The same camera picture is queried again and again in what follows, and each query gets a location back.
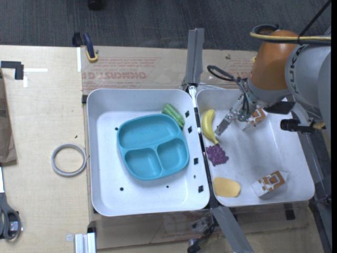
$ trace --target white tray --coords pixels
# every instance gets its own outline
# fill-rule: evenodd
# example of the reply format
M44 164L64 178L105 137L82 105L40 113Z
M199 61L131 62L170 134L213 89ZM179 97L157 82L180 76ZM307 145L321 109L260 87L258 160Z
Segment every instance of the white tray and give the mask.
M136 117L161 113L167 103L184 117L189 112L183 128L189 162L183 170L170 176L139 180L128 172L122 161L115 128ZM92 203L98 213L123 216L190 211L203 209L208 204L210 191L194 108L186 92L98 89L88 96L87 111Z
M199 114L202 117L208 109L215 109L212 123L215 130L239 96L239 90L201 90L196 97ZM220 137L216 136L229 160L216 166L209 161L212 179L230 178L241 186L237 197L216 195L221 204L239 207L304 201L313 197L314 183L298 134L280 128L281 120L290 118L290 114L268 113L266 120L244 131L236 124L238 121L233 121ZM205 137L203 140L205 147L214 145ZM252 183L276 170L288 173L286 184L259 198Z

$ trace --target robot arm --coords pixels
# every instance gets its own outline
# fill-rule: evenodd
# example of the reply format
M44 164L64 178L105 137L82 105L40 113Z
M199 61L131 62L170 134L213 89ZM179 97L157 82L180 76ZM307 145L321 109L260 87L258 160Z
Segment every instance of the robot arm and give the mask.
M331 136L331 31L329 37L319 37L308 41L310 44L296 44L298 35L275 26L267 26L274 31L271 38L288 38L277 43L262 43L251 75L238 83L242 94L229 113L215 130L220 136L234 120L245 121L257 107L267 112L296 114L297 119L282 120L281 129L312 133L314 119L309 117L305 108L299 103L312 105L320 109L325 126ZM284 102L286 96L292 95L296 102Z

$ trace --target brown paper bag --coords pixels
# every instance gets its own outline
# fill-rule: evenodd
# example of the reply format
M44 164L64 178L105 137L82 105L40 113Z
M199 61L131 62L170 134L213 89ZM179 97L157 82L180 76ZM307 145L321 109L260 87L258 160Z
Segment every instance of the brown paper bag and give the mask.
M5 83L0 70L0 162L5 163L15 159L16 151L6 105Z

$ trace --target scissors handle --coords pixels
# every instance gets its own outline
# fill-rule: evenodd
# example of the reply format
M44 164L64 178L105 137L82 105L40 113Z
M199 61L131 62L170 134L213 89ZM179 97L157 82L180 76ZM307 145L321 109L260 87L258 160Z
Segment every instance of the scissors handle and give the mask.
M17 230L11 230L11 222L17 222ZM1 233L6 240L12 240L21 231L21 220L17 211L13 210L7 203L5 193L0 193L0 235Z

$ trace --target dark floor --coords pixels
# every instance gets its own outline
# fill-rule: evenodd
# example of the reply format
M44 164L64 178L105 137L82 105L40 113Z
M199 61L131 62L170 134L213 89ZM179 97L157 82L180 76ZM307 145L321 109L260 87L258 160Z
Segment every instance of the dark floor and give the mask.
M187 48L188 30L205 28L204 49L257 51L253 27L279 24L300 33L327 1L104 0L93 11L87 0L0 0L0 44L72 46L75 32L88 32L94 45ZM322 35L330 26L331 5L305 35ZM312 140L320 146L322 137ZM331 175L326 151L317 154L324 176ZM319 218L318 228L329 252Z

